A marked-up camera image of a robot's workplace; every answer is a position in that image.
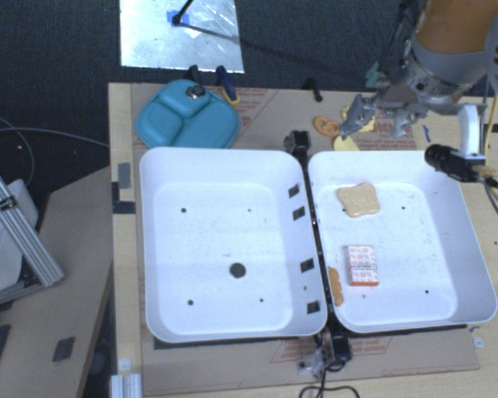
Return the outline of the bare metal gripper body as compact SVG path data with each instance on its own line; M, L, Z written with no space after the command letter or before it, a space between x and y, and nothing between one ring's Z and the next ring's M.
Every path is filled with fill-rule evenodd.
M455 114L466 91L467 84L444 80L416 61L407 61L381 72L371 101L384 112Z

